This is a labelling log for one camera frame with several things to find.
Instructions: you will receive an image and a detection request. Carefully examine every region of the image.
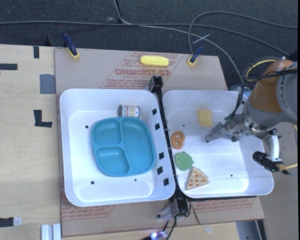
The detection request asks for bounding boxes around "green dotted hexagonal toy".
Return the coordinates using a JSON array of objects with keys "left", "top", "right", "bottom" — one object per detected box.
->
[{"left": 173, "top": 151, "right": 195, "bottom": 171}]

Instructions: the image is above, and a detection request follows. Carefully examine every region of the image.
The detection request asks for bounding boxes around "yellow cheese slice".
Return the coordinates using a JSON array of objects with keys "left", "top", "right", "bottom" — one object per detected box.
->
[{"left": 196, "top": 109, "right": 213, "bottom": 128}]

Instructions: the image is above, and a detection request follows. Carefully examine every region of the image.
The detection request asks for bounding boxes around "thin black rod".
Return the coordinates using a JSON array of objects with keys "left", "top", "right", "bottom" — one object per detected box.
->
[{"left": 156, "top": 90, "right": 182, "bottom": 202}]

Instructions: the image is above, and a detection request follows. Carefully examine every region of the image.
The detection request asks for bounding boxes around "brown cardboard board, red print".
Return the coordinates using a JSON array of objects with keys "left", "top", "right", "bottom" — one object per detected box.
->
[{"left": 53, "top": 47, "right": 266, "bottom": 238}]

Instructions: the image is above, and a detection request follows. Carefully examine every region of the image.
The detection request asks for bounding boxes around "blue divided plate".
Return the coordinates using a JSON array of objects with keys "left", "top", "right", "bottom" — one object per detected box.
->
[{"left": 90, "top": 116, "right": 157, "bottom": 178}]

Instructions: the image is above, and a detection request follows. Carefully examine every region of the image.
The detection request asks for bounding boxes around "pizza slice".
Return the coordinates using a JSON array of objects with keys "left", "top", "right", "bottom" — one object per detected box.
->
[{"left": 184, "top": 166, "right": 210, "bottom": 191}]

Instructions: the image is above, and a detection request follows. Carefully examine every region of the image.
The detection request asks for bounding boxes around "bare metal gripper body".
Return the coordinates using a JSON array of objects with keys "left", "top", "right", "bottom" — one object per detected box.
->
[{"left": 222, "top": 114, "right": 269, "bottom": 143}]

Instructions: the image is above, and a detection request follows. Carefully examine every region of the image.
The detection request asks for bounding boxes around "yellow corn cob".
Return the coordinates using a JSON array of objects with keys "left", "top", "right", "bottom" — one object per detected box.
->
[{"left": 139, "top": 55, "right": 170, "bottom": 67}]

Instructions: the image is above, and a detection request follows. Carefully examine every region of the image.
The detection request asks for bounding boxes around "orange pretzel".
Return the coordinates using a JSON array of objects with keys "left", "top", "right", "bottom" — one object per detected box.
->
[{"left": 170, "top": 130, "right": 186, "bottom": 150}]

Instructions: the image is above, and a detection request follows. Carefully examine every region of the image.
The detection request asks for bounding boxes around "small white and red can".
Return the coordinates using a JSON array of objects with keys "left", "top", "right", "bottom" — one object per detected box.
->
[{"left": 117, "top": 104, "right": 141, "bottom": 119}]

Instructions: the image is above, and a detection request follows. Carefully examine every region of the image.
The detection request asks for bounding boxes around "black cylinder on white bracket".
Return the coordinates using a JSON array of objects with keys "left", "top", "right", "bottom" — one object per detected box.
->
[{"left": 252, "top": 133, "right": 284, "bottom": 173}]

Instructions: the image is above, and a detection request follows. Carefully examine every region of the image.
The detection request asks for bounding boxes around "white plastic tray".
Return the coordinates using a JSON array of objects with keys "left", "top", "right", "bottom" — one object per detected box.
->
[
  {"left": 59, "top": 88, "right": 177, "bottom": 208},
  {"left": 162, "top": 89, "right": 275, "bottom": 200}
]

